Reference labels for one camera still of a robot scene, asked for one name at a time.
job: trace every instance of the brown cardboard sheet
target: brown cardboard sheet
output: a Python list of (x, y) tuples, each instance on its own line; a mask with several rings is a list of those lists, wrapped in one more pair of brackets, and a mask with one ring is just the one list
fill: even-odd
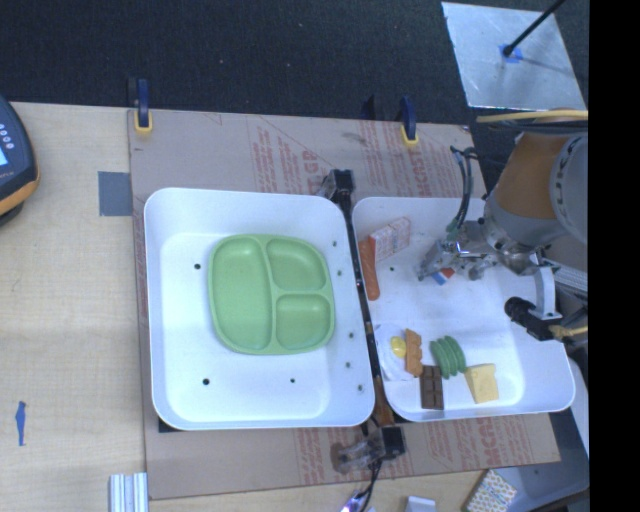
[[(153, 111), (136, 132), (128, 113), (134, 244), (151, 499), (366, 481), (343, 475), (331, 451), (362, 438), (359, 427), (167, 431), (151, 398), (143, 208), (164, 187), (315, 194), (331, 169), (351, 169), (354, 202), (369, 196), (459, 197), (450, 146), (473, 145), (461, 126), (418, 124), (407, 146), (400, 124), (208, 112)], [(474, 196), (485, 193), (474, 162)], [(379, 478), (471, 471), (559, 460), (547, 414), (404, 423), (407, 453)]]

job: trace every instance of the egg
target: egg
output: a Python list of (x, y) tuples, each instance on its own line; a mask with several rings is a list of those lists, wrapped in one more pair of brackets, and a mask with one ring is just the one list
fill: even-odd
[(405, 370), (407, 344), (404, 331), (386, 324), (379, 326), (374, 334), (383, 376), (390, 381), (413, 379), (414, 376)]

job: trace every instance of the green divided plate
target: green divided plate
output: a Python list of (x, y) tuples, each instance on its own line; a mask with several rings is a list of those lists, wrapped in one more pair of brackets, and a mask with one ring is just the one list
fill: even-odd
[(298, 238), (233, 235), (209, 256), (209, 305), (220, 340), (245, 354), (298, 354), (325, 345), (335, 324), (320, 252)]

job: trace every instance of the black device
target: black device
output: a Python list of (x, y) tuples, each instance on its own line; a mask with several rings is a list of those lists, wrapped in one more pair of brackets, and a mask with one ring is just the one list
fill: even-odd
[(0, 95), (0, 226), (22, 210), (39, 182), (27, 131), (14, 108)]

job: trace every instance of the white tray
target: white tray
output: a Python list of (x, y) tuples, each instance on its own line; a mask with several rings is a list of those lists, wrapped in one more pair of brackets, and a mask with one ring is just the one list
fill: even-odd
[[(445, 409), (420, 406), (419, 380), (383, 379), (391, 407), (403, 418), (422, 422), (445, 419), (552, 412), (573, 401), (575, 382), (562, 343), (537, 341), (504, 312), (512, 296), (535, 304), (533, 277), (518, 277), (504, 267), (470, 281), (454, 275), (440, 286), (427, 277), (417, 280), (416, 266), (442, 238), (459, 199), (363, 199), (353, 211), (358, 239), (400, 217), (411, 221), (411, 244), (377, 264), (380, 297), (369, 301), (374, 332), (410, 328), (422, 336), (423, 364), (435, 364), (429, 342), (446, 334), (462, 347), (467, 364), (495, 363), (500, 398), (476, 404), (461, 374), (443, 379)], [(482, 215), (484, 202), (472, 199), (468, 219)]]
[[(365, 421), (374, 390), (344, 216), (289, 194), (168, 188), (144, 209), (154, 407), (181, 430), (337, 427)], [(207, 260), (237, 234), (301, 238), (325, 257), (335, 329), (322, 348), (247, 355), (217, 339)]]

